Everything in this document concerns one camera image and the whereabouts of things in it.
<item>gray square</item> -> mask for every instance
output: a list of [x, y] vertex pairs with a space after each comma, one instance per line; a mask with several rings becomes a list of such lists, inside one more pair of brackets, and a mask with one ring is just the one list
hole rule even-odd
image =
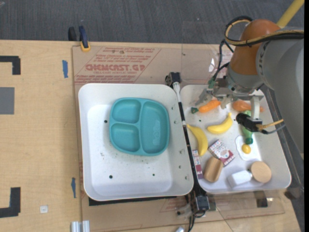
[[14, 114], [14, 87], [0, 87], [0, 114]]

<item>white tray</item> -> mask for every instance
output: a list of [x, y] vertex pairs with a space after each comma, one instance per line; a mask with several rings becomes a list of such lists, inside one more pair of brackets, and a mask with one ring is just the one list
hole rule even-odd
[[[283, 189], [288, 187], [291, 183], [291, 174], [277, 133], [269, 135], [254, 133], [254, 146], [252, 147], [254, 152], [251, 153], [252, 160], [248, 159], [249, 157], [246, 160], [243, 160], [236, 149], [235, 139], [242, 135], [241, 127], [236, 121], [234, 121], [232, 127], [223, 134], [211, 134], [206, 129], [209, 125], [219, 124], [222, 122], [226, 118], [228, 112], [232, 113], [233, 120], [236, 118], [238, 112], [232, 108], [231, 103], [229, 103], [225, 109], [217, 107], [216, 109], [204, 114], [200, 112], [192, 114], [191, 107], [196, 107], [195, 102], [198, 101], [199, 95], [205, 88], [205, 85], [187, 85], [181, 89], [185, 121], [187, 124], [199, 126], [204, 130], [209, 141], [209, 146], [217, 139], [220, 139], [224, 145], [232, 151], [235, 158], [222, 169], [221, 175], [217, 182], [211, 183], [201, 178], [199, 179], [200, 186], [205, 191], [213, 194]], [[254, 94], [263, 95], [261, 91], [256, 91]], [[265, 110], [260, 113], [260, 118], [263, 120], [263, 124], [273, 122], [265, 97], [262, 98], [260, 104]], [[275, 127], [269, 127], [267, 128], [267, 131], [274, 129]], [[188, 134], [191, 148], [196, 149], [197, 141], [194, 135], [190, 132], [190, 130], [188, 130]], [[210, 152], [206, 152], [205, 155], [200, 157], [200, 163], [203, 171], [205, 169], [206, 162], [210, 157]], [[246, 184], [231, 188], [226, 178], [233, 173], [249, 169], [255, 160], [262, 160], [271, 168], [271, 180], [266, 184], [251, 180]]]
[[[137, 156], [115, 149], [109, 116], [119, 98], [162, 103], [169, 113], [170, 138], [158, 156]], [[97, 201], [185, 195], [193, 188], [176, 93], [166, 85], [86, 84], [79, 90], [84, 189]]]

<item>table surface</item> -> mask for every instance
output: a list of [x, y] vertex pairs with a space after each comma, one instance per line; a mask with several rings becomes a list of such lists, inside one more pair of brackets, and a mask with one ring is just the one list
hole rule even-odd
[[[0, 218], [1, 231], [69, 231], [82, 221], [72, 47], [78, 42], [0, 41], [0, 56], [19, 56], [21, 75], [0, 63], [0, 87], [14, 87], [14, 115], [0, 115], [0, 208], [9, 206], [10, 188], [21, 188], [21, 212]], [[181, 44], [91, 43], [181, 49]], [[62, 60], [68, 62], [64, 78]], [[76, 180], [76, 197], [72, 194]], [[196, 222], [192, 231], [300, 231], [291, 204], [279, 191], [283, 214]], [[48, 205], [48, 213], [40, 206]], [[131, 232], [174, 232], [179, 225]]]

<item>green bottle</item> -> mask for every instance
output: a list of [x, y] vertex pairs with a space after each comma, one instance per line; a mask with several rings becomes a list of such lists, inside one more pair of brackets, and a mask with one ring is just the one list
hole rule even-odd
[[[250, 110], [246, 110], [243, 113], [251, 116], [251, 111]], [[245, 136], [245, 144], [251, 145], [253, 143], [253, 138], [252, 138], [253, 132], [249, 131], [244, 126], [241, 126], [241, 128], [242, 128], [242, 132], [243, 132], [243, 134]]]

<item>teal plate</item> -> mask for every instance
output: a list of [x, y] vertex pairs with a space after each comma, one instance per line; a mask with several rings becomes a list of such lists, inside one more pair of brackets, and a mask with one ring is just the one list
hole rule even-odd
[[169, 114], [159, 102], [121, 98], [110, 114], [110, 140], [119, 151], [156, 156], [169, 145]]

